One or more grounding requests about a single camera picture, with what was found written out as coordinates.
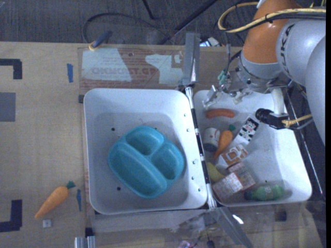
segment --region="toy bottle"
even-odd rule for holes
[[[268,201],[281,198],[284,193],[284,188],[279,185],[264,185],[256,190],[245,192],[244,197],[246,200]]]

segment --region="blue bowl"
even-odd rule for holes
[[[184,157],[162,133],[139,126],[109,150],[108,165],[118,179],[143,198],[163,194],[184,169]]]

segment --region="orange carrot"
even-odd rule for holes
[[[37,219],[44,216],[47,212],[60,205],[68,197],[69,189],[73,187],[75,187],[74,183],[69,181],[65,187],[61,186],[56,188],[42,204],[36,213],[35,218]]]
[[[219,157],[219,155],[224,151],[227,145],[230,144],[232,138],[233,138],[233,134],[230,130],[222,131],[221,135],[219,135],[217,150],[214,152],[214,159]]]
[[[234,112],[232,110],[229,110],[227,108],[216,108],[213,110],[208,110],[206,112],[206,118],[214,118],[214,117],[228,117],[233,118]]]

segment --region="carrot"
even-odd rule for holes
[[[219,135],[218,140],[218,147],[216,151],[214,152],[214,159],[219,157],[219,155],[224,151],[224,149],[227,147],[227,145],[230,144],[232,141],[233,134],[230,130],[224,130],[222,131],[221,135]]]
[[[47,212],[60,205],[68,197],[69,189],[73,187],[75,187],[75,184],[72,181],[69,181],[65,187],[61,186],[56,188],[41,205],[40,209],[35,215],[35,218],[37,219],[44,216]]]
[[[229,110],[227,108],[216,108],[213,110],[208,110],[206,112],[206,118],[214,118],[214,117],[228,117],[233,118],[234,112],[232,110]]]

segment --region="dark floor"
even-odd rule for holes
[[[204,11],[203,6],[211,1],[146,0],[150,9],[148,13],[144,0],[0,0],[0,41],[84,43],[95,40],[110,29],[113,36],[109,43],[161,44],[172,37],[166,44],[183,44],[185,31],[195,31],[202,37],[212,36],[226,44],[225,35],[215,24],[225,10],[243,0],[212,1],[214,3]],[[295,1],[309,7],[320,0]],[[203,13],[186,26],[188,17],[197,10]],[[228,25],[236,27],[248,23],[255,11],[254,7],[237,10],[229,15]],[[102,13],[107,15],[91,19]],[[240,47],[245,37],[245,32],[228,36],[232,46]],[[307,112],[303,100],[298,110],[299,116]],[[325,202],[325,146],[314,125],[306,128],[303,135],[298,134],[297,138],[313,184],[312,200]]]

